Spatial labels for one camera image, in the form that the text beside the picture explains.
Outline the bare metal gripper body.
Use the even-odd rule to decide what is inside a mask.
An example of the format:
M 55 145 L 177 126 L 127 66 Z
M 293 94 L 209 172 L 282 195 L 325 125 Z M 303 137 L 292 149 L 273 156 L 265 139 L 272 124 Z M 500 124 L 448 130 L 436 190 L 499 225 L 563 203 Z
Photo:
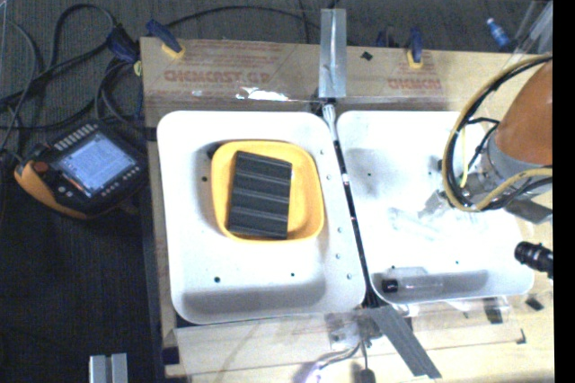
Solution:
M 488 197 L 498 187 L 506 182 L 512 174 L 506 168 L 497 168 L 492 164 L 472 165 L 466 167 L 459 175 L 460 201 L 465 209 L 477 210 L 477 205 L 487 199 L 482 211 L 503 209 L 513 199 L 513 186 L 510 185 L 498 191 L 491 198 Z

